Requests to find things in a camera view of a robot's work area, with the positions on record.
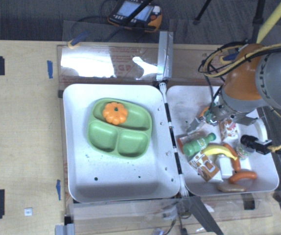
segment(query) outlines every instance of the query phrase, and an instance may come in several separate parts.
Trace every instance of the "toy sausage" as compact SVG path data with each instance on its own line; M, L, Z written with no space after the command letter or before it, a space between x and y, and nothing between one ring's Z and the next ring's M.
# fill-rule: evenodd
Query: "toy sausage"
M237 153L235 152L235 150L228 143L224 143L223 146L228 148L233 156L237 157L236 160L231 159L231 162L232 162L233 169L235 171L239 171L240 170L240 161L238 159Z
M229 182L234 184L243 178L255 179L257 178L257 174L253 171L239 171L229 178Z

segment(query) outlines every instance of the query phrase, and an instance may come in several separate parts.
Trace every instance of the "orange pumpkin toy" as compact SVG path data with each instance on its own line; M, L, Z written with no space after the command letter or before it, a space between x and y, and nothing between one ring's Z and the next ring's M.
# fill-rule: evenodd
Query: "orange pumpkin toy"
M108 123L118 125L126 121L127 109L121 103L111 102L106 104L102 115Z

